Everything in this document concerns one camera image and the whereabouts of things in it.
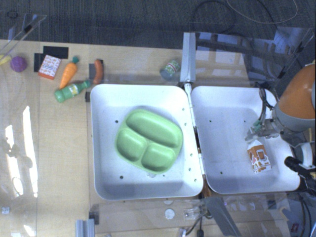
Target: toy carrot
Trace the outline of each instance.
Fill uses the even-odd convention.
[[[61,81],[60,81],[59,89],[64,88],[69,83],[71,78],[75,75],[75,73],[77,72],[76,63],[78,61],[79,61],[79,59],[77,57],[73,57],[73,61],[67,64],[67,66],[64,69],[64,73],[63,73],[63,76],[61,78]]]
[[[99,84],[103,78],[103,64],[100,60],[95,60],[94,67],[95,67],[95,77],[94,77],[93,83]]]

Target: green bottle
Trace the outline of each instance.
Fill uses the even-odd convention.
[[[83,83],[73,83],[63,89],[56,90],[55,97],[59,103],[62,103],[69,98],[77,96],[83,89],[89,88],[90,86],[91,83],[89,80]]]

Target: green plate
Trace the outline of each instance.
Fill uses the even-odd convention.
[[[127,162],[145,171],[166,172],[178,157],[183,143],[182,130],[153,112],[136,109],[120,126],[115,148]]]

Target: dark floor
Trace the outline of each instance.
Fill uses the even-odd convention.
[[[282,21],[295,13],[292,0],[229,1],[258,21]],[[278,26],[312,28],[315,33],[316,0],[295,1],[297,16]],[[245,19],[229,9],[226,0],[0,0],[0,10],[47,15],[40,40],[56,42],[182,48],[187,31],[270,39],[276,28]],[[314,59],[315,38],[297,66]]]

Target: beige tabletop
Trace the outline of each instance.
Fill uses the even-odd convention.
[[[33,72],[34,53],[42,53],[45,45],[69,48],[69,59],[62,60],[54,80],[41,78]],[[192,208],[190,200],[170,203],[165,199],[107,202],[98,197],[93,186],[91,143],[88,139],[90,113],[85,93],[61,104],[53,94],[59,86],[63,68],[75,55],[80,62],[72,81],[88,79],[88,64],[98,58],[105,64],[104,82],[123,78],[125,83],[147,80],[153,84],[166,84],[159,75],[159,69],[171,59],[181,61],[181,50],[24,41],[14,52],[25,57],[29,65],[22,73],[12,71],[8,63],[0,66],[0,95],[5,100],[5,107],[14,107],[13,110],[1,110],[2,121],[10,120],[14,128],[19,127],[14,129],[15,144],[23,147],[25,138],[21,117],[25,109],[30,108],[35,155],[33,167],[38,175],[32,187],[34,192],[34,183],[37,184],[38,195],[25,198],[22,204],[8,202],[12,215],[0,216],[0,236],[11,236],[10,233],[25,225],[23,222],[26,218],[30,219],[29,226],[39,237],[75,236],[76,220],[88,219],[88,212],[94,205],[99,205],[100,211],[106,215],[100,217],[100,225],[96,226],[98,237],[109,233],[113,237],[175,237],[180,227],[188,228],[194,223],[194,220],[184,219],[184,210]],[[240,56],[227,55],[231,58],[229,64],[217,62],[216,66],[211,66],[207,61],[216,59],[214,54],[198,53],[197,68],[200,70],[197,70],[197,78],[213,78],[225,84],[238,77],[243,86],[247,85]],[[6,127],[6,122],[2,122],[1,133]],[[279,195],[280,204],[275,210],[262,207],[251,213],[240,210],[231,212],[243,236],[261,233],[262,225],[269,236],[288,235],[286,220],[279,209],[282,206],[288,208],[289,205],[282,196]],[[165,218],[164,212],[168,208],[175,211],[172,220]],[[206,237],[222,236],[214,219],[205,219],[203,225]]]

